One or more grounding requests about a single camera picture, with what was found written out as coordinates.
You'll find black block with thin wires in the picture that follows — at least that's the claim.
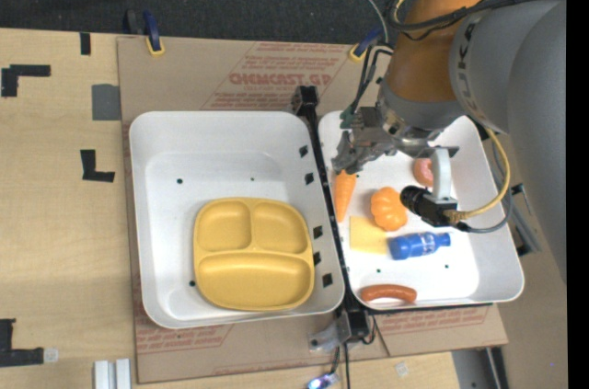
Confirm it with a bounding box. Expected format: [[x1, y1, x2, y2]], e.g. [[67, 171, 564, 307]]
[[341, 307, 372, 341], [291, 85, 320, 118]]

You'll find brown cardboard board red print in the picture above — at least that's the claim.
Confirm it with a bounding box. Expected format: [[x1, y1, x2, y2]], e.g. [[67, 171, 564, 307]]
[[115, 35, 510, 384]]

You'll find thin black rod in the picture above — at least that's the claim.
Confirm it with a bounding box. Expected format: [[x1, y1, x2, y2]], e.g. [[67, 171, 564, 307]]
[[305, 109, 364, 320]]

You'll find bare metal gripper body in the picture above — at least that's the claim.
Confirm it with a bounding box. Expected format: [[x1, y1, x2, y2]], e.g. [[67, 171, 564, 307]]
[[351, 105, 446, 159]]

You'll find orange pumpkin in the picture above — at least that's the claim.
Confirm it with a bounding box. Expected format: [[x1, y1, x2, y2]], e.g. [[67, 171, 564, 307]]
[[369, 186, 410, 233]]

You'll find black cylinder on white bracket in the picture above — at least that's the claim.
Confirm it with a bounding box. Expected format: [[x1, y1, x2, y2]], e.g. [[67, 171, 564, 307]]
[[398, 146, 459, 228]]

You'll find orange sausage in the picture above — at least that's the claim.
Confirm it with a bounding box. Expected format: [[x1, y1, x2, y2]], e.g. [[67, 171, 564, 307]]
[[359, 283, 419, 306]]

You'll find pink doughnut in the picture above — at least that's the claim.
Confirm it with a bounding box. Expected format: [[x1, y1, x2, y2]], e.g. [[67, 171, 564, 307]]
[[411, 156, 436, 189]]

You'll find yellow cheese slice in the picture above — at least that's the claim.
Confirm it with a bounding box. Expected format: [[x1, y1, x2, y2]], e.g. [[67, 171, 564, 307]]
[[348, 215, 391, 257]]

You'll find orange carrot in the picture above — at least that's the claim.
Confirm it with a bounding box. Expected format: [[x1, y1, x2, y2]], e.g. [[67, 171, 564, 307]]
[[332, 169, 359, 224]]

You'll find blue bottle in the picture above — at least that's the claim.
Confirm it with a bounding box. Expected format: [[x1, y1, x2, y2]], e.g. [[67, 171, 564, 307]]
[[387, 231, 453, 262]]

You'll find yellow divided plate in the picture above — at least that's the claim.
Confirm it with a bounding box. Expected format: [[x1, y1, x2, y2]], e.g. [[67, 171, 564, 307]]
[[191, 196, 317, 313]]

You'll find white plastic tray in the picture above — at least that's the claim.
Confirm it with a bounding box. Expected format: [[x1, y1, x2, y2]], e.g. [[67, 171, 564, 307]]
[[318, 109, 526, 312], [128, 109, 347, 330]]

